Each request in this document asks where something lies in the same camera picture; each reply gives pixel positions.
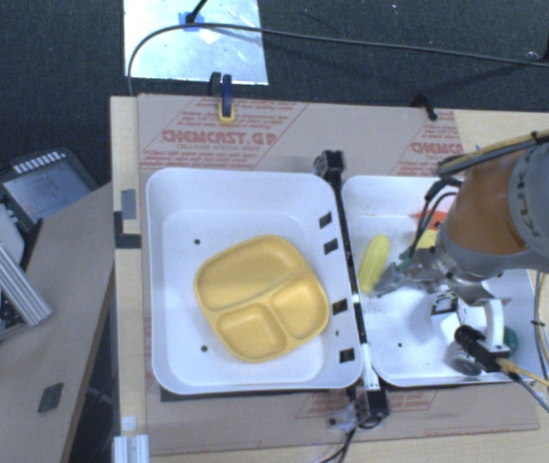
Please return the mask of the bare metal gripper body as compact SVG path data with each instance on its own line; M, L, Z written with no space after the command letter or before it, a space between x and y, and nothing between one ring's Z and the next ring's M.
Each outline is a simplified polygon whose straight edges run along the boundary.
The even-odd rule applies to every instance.
M490 298L490 292L483 286L483 278L464 271L451 257L437 248L406 250L399 256L401 282L436 293L446 288L455 293L468 305L476 305L480 300Z

